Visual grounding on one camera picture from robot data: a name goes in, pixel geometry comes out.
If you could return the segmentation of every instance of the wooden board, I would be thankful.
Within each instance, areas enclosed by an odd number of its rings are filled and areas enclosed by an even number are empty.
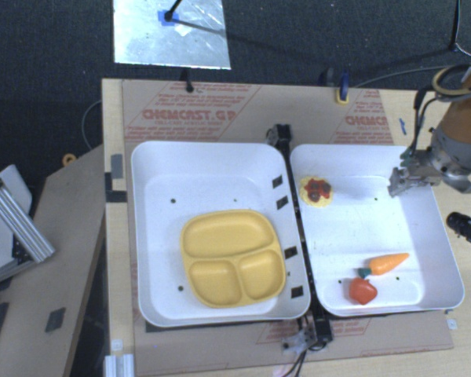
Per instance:
[[[9,303],[0,333],[0,377],[70,375],[104,239],[103,215],[99,147],[46,180],[34,221],[56,253],[0,291],[0,303]],[[51,312],[62,309],[60,328],[46,332]]]
[[[103,83],[104,172],[106,194],[126,191],[122,81]],[[112,169],[112,159],[120,158],[122,169]],[[111,354],[121,356],[134,351],[133,306],[131,298],[131,272],[127,202],[106,204],[108,315],[110,320]]]

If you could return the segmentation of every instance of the red tomato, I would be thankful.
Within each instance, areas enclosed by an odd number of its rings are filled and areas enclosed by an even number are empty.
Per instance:
[[[359,304],[366,305],[377,296],[377,288],[368,280],[354,278],[349,287],[349,296]]]

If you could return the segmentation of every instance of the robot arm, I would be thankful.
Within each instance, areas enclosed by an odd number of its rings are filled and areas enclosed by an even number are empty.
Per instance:
[[[436,92],[433,101],[450,101],[451,105],[440,125],[433,131],[431,145],[426,150],[416,149],[423,115],[430,103],[425,104],[419,115],[426,90],[419,91],[415,105],[417,115],[414,142],[401,156],[401,168],[392,171],[389,186],[391,196],[412,187],[438,185],[441,181],[462,193],[471,193],[471,181],[468,179],[471,174],[471,72],[458,90],[442,86],[444,78],[449,74],[467,68],[467,65],[445,68],[433,78],[430,88]],[[447,223],[471,241],[471,218],[453,213],[448,217]]]

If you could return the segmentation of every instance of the black cord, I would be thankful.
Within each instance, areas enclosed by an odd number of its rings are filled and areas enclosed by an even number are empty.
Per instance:
[[[309,347],[309,350],[311,352],[319,352],[320,350],[323,350],[324,348],[326,348],[327,346],[327,343],[323,343],[323,345],[320,345],[319,342],[318,343],[315,343],[314,345],[310,346]]]
[[[291,367],[291,369],[288,370],[288,372],[285,375],[282,375],[282,377],[288,377],[289,375],[291,375],[291,373],[293,373],[294,369],[297,368],[298,365],[300,365],[300,367],[298,368],[298,371],[300,371],[301,365],[304,363],[306,354],[307,354],[307,350],[304,350],[302,353],[300,353],[297,357],[297,360],[293,363],[293,366]]]
[[[415,110],[415,124],[414,124],[414,140],[410,144],[410,156],[413,156],[415,154],[415,151],[417,150],[417,141],[418,141],[418,135],[421,132],[421,128],[424,124],[424,114],[427,108],[429,107],[430,104],[432,104],[434,101],[437,101],[438,98],[434,97],[433,99],[429,99],[425,105],[424,108],[422,109],[422,113],[419,114],[419,109]]]
[[[300,370],[301,367],[304,365],[305,356],[307,356],[307,350],[305,350],[301,355],[300,363],[298,364],[298,369],[294,377],[300,377]]]
[[[422,102],[424,101],[425,95],[431,89],[432,89],[431,86],[426,86],[426,87],[421,88],[420,90],[418,90],[417,93],[415,94],[415,98],[414,98],[414,110],[415,110],[414,139],[412,140],[412,142],[410,144],[410,147],[409,147],[410,148],[410,151],[409,151],[410,156],[414,155],[415,147],[417,146],[418,111],[420,110],[420,108],[422,106]]]
[[[450,41],[450,45],[448,46],[448,49],[451,50],[452,52],[455,52],[458,50],[459,52],[464,53],[466,56],[471,57],[471,53],[464,50],[458,44],[458,29],[461,25],[461,6],[462,6],[462,0],[457,0],[455,3],[454,28],[452,30],[452,39]]]

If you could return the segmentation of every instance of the plastic food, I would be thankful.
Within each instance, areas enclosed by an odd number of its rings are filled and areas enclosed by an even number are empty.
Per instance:
[[[405,261],[410,255],[408,253],[388,254],[376,257],[370,260],[368,268],[360,268],[358,274],[362,278],[368,275],[382,275],[388,273],[391,269],[395,269],[399,264]]]
[[[354,278],[349,287],[349,297],[361,305],[366,305],[377,297],[377,288],[368,280]]]
[[[333,199],[333,189],[325,179],[306,177],[300,180],[300,197],[313,207],[325,207]]]

